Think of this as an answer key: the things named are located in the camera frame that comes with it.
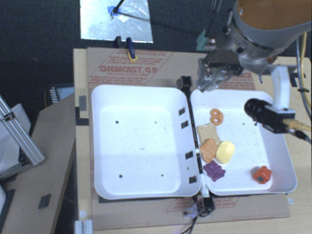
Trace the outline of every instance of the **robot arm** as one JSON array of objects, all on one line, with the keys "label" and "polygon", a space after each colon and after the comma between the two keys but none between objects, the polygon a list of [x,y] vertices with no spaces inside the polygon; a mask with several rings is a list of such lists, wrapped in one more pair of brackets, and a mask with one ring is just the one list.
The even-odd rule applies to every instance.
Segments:
[{"label": "robot arm", "polygon": [[224,32],[207,40],[207,56],[199,60],[198,89],[216,89],[243,69],[271,75],[273,105],[252,100],[245,111],[270,131],[287,132],[282,121],[294,118],[288,106],[289,73],[295,67],[272,63],[297,37],[311,30],[311,14],[312,0],[236,0]]}]

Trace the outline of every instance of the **red toy tomato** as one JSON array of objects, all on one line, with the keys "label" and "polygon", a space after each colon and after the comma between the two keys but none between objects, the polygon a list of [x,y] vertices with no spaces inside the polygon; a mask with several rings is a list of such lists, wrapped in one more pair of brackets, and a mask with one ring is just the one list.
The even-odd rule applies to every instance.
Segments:
[{"label": "red toy tomato", "polygon": [[253,174],[253,178],[258,181],[259,184],[265,184],[271,178],[272,171],[266,166],[261,166],[258,171]]}]

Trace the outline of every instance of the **white tray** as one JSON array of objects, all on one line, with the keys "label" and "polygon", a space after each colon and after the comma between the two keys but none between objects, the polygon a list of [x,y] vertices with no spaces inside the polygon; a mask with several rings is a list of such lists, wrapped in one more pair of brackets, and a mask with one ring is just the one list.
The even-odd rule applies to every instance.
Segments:
[{"label": "white tray", "polygon": [[102,85],[92,92],[92,112],[95,187],[100,196],[172,197],[198,192],[192,127],[181,91]]},{"label": "white tray", "polygon": [[[227,164],[219,163],[226,170],[225,176],[216,182],[205,176],[208,189],[216,195],[247,195],[266,193],[288,193],[297,186],[297,179],[283,134],[273,134],[261,124],[255,126],[244,111],[250,98],[272,103],[272,98],[260,91],[213,90],[191,95],[195,125],[210,122],[210,111],[219,109],[224,120],[217,126],[221,141],[228,140],[235,145],[235,152]],[[266,184],[259,184],[252,174],[261,166],[272,170]]]}]

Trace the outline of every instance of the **purple toy grapes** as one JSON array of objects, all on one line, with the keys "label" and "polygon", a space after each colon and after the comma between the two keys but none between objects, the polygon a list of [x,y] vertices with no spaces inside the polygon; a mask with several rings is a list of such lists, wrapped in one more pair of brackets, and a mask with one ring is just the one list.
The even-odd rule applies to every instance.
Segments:
[{"label": "purple toy grapes", "polygon": [[213,181],[216,181],[219,178],[224,177],[225,170],[222,169],[214,160],[209,164],[204,166],[204,170],[207,172],[207,175],[212,178]]}]

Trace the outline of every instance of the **black pole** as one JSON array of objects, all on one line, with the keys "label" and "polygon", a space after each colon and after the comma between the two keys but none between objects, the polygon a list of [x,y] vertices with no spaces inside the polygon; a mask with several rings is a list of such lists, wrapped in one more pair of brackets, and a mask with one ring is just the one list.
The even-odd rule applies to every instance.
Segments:
[{"label": "black pole", "polygon": [[119,4],[113,9],[112,13],[117,14],[119,7],[125,0],[120,0]]}]

